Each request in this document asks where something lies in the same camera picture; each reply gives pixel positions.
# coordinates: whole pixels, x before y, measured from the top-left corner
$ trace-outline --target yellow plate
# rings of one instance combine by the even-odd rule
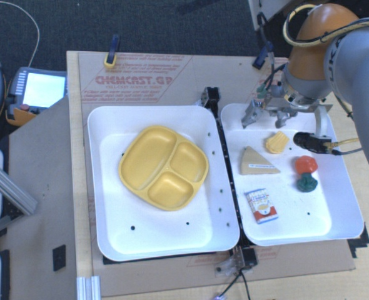
[[[151,126],[130,144],[119,162],[123,184],[148,203],[168,211],[185,207],[208,173],[204,152],[172,129]]]

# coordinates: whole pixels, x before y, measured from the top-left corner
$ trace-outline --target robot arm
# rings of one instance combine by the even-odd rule
[[[306,8],[311,10],[297,39],[292,39],[288,23]],[[352,105],[356,131],[369,162],[369,18],[359,19],[337,4],[307,4],[289,14],[283,35],[293,49],[281,84],[259,90],[262,100],[252,101],[242,119],[243,127],[256,122],[261,110],[276,114],[277,128],[298,112],[314,112],[317,132],[312,136],[319,144],[318,120],[325,112],[320,100],[333,91]]]

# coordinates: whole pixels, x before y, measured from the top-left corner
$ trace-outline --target lit screen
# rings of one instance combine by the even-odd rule
[[[23,103],[48,108],[64,96],[65,77],[29,73]]]

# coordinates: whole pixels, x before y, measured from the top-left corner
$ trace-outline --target beige triangular block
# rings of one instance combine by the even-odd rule
[[[280,171],[253,148],[247,147],[241,158],[241,174],[280,173]]]

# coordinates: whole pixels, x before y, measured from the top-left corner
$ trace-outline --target black floor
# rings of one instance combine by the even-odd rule
[[[131,53],[256,56],[263,46],[255,32],[248,0],[0,0],[25,9],[41,37],[32,67],[66,70],[66,51],[107,51],[112,35],[119,50]],[[332,0],[357,16],[369,16],[369,0]],[[265,33],[276,56],[288,56],[282,15]],[[27,66],[36,28],[22,11],[0,4],[0,61],[7,81]],[[0,140],[14,131],[0,118]]]

